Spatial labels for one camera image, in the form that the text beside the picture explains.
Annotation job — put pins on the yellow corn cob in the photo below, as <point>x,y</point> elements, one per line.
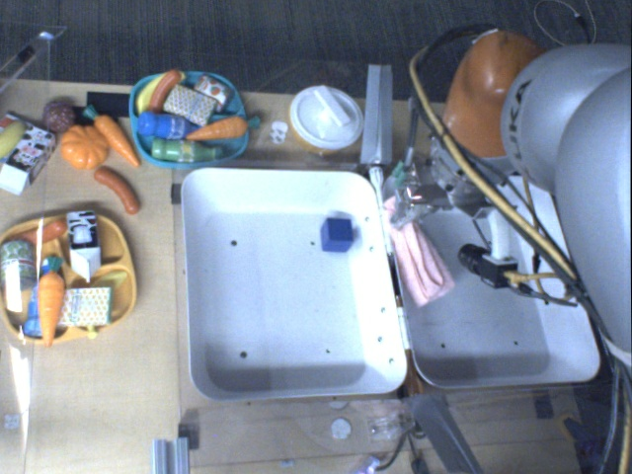
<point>10,138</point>

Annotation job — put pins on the orange pumpkin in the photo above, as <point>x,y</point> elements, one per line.
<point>84,147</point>

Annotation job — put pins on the white plastic tray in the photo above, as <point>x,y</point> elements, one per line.
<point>276,304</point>
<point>494,324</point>

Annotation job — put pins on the blue cube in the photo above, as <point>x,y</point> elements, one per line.
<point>337,235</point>

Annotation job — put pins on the cow print milk carton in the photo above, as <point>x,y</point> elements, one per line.
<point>29,158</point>

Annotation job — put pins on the small white skull figure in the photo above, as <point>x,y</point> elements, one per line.
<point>279,132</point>

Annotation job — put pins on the black cylinder on white bracket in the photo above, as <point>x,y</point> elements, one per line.
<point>486,264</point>

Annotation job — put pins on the blue divided plate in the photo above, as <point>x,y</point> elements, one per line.
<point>237,148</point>

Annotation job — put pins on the green patterned can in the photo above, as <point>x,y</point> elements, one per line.
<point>17,269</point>

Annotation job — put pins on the white and black carton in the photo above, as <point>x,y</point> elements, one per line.
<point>84,245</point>

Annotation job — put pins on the yellow bowl with white lid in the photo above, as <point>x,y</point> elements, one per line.
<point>326,116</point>

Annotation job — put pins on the green bottle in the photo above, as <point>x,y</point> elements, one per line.
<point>182,150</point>

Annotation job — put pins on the white and orange can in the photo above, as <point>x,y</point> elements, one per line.
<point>214,91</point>

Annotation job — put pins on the orange carrot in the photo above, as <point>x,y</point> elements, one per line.
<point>51,299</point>
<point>116,138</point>
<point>219,129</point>

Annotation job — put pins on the blue bottle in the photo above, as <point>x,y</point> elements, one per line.
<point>32,321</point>
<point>165,125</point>

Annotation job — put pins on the clear plastic bottle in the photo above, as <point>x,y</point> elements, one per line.
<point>390,425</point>

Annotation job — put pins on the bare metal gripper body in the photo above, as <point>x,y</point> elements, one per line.
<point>439,190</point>

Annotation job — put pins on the yellow divided plate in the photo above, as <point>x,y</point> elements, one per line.
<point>118,250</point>

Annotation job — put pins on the pink cloth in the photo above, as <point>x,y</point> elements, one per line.
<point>422,264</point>

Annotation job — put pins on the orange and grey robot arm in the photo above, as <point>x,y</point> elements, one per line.
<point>582,131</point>

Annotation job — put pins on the patterned packet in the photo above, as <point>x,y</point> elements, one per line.
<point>86,306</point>
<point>190,104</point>

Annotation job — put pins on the yellow banana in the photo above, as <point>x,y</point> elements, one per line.
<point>144,94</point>

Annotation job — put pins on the brown sausage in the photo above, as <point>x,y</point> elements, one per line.
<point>165,87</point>
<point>49,231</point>
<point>118,189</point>

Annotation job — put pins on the dark purple grapes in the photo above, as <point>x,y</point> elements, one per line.
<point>58,115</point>

